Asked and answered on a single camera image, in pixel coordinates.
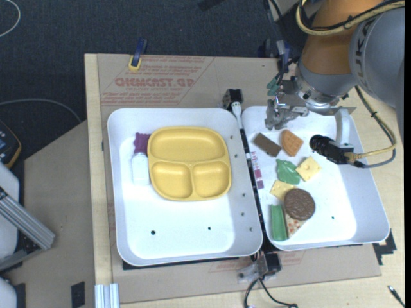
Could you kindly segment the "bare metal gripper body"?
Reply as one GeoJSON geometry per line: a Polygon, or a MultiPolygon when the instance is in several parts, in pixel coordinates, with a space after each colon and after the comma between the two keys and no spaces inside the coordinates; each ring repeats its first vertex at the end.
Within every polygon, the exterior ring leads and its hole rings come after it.
{"type": "Polygon", "coordinates": [[[275,94],[275,116],[298,117],[306,116],[309,112],[330,115],[340,97],[338,87],[314,87],[304,78],[293,77],[291,80],[283,80],[275,94]]]}

